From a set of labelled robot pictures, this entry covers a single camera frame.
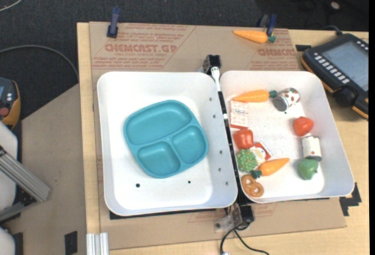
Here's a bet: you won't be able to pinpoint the black block with wires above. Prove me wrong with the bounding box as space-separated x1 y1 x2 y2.
214 203 255 233
201 54 222 74

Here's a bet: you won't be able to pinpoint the white can strawberry print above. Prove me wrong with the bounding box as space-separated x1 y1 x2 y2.
272 87 301 112

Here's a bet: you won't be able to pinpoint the thin black and white rod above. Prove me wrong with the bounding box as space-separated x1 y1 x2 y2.
210 66 243 205

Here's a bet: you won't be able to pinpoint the orange carrot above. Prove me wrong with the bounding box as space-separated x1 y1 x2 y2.
231 89 278 103
233 29 277 45
250 157 291 180

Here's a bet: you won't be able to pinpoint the white and orange carton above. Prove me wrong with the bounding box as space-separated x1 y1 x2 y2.
229 100 250 131

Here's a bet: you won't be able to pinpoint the white can red label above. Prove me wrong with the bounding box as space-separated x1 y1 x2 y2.
301 135 323 162

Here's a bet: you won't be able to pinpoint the green grapes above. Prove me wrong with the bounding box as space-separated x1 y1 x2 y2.
236 148 259 173

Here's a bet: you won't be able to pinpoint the brown cardboard board red print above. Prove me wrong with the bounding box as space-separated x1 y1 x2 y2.
88 21 347 250

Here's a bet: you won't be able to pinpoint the white plastic tray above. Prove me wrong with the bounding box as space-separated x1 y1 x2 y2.
96 71 238 217
219 70 355 204

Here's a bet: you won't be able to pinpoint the brown pretzel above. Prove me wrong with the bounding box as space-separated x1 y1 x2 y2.
241 174 265 198

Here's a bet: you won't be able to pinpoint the green bell pepper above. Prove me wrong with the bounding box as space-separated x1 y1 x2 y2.
297 158 319 181

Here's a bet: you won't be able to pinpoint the red and white packet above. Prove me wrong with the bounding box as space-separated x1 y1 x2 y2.
249 141 273 165

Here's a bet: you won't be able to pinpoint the blue divided plate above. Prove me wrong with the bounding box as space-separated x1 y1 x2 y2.
122 99 209 179

